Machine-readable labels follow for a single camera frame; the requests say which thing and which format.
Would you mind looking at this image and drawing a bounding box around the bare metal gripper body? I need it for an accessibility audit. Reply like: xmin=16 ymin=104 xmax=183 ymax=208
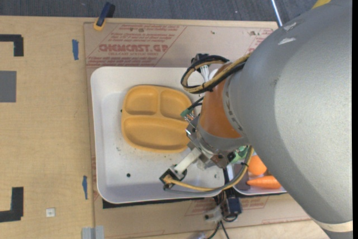
xmin=185 ymin=114 xmax=236 ymax=169

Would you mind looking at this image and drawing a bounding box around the orange ball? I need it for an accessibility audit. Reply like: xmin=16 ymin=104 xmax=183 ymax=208
xmin=248 ymin=154 xmax=268 ymax=176

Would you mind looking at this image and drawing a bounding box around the orange divided plate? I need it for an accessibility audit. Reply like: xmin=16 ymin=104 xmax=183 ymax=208
xmin=120 ymin=85 xmax=194 ymax=153

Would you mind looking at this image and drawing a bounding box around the white plastic tray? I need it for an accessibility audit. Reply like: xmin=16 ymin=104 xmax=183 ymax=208
xmin=89 ymin=65 xmax=233 ymax=204
xmin=227 ymin=158 xmax=289 ymax=195

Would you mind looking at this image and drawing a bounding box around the orange carrot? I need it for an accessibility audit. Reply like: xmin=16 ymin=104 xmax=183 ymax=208
xmin=246 ymin=175 xmax=282 ymax=190

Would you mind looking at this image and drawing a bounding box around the brown cardboard board red print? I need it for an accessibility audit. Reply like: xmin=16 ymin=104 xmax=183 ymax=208
xmin=83 ymin=18 xmax=322 ymax=239

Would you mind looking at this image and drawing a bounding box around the black block with thin wires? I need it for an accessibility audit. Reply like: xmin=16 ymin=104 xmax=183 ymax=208
xmin=223 ymin=195 xmax=243 ymax=217

